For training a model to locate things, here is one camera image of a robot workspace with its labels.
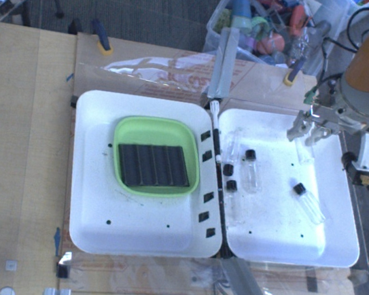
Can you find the grey taped block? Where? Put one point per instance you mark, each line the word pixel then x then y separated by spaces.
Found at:
pixel 246 286
pixel 223 66

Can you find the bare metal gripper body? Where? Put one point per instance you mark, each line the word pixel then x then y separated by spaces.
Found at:
pixel 341 120

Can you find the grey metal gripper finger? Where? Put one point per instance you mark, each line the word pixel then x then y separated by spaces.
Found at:
pixel 298 127
pixel 317 135

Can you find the white plastic tray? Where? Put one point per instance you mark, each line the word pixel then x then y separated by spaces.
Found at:
pixel 271 232
pixel 131 225

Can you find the clear plastic bottle, black cap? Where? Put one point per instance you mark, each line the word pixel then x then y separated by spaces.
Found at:
pixel 231 150
pixel 235 206
pixel 313 207
pixel 251 175

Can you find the green square plate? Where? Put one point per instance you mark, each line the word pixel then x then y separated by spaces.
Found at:
pixel 145 130

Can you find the black cylinder on white bracket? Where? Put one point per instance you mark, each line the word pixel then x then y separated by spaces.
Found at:
pixel 365 153

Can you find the clear plastic storage bin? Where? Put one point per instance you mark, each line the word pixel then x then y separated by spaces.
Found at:
pixel 275 23

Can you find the black ribbed rack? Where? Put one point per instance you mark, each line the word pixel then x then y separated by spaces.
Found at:
pixel 153 165

